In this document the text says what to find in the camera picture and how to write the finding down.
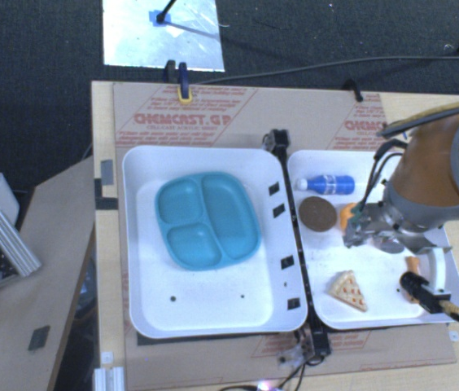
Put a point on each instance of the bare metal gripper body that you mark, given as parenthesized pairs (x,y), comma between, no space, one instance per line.
(376,223)

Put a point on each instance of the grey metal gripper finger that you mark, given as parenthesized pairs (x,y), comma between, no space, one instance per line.
(349,238)

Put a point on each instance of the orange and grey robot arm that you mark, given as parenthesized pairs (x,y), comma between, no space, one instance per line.
(433,169)

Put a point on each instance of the orange toy food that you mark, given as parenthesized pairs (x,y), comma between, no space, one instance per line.
(347,213)

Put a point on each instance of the round brown biscuit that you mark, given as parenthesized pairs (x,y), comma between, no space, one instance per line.
(317,214)

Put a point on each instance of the thin black rod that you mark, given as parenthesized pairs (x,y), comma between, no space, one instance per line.
(299,255)

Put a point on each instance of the white plastic tray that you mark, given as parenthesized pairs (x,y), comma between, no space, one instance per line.
(376,283)
(213,300)

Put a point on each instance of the pizza slice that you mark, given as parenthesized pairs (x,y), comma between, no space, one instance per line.
(349,291)

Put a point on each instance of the blue bottle with white cap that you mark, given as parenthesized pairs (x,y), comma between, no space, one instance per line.
(331,185)

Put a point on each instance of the blue divided plate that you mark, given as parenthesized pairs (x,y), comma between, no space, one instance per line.
(209,218)

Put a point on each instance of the brown cardboard board red print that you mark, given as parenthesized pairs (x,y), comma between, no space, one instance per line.
(221,120)

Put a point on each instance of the black cylinder on white bracket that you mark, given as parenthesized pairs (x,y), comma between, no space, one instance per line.
(420,291)

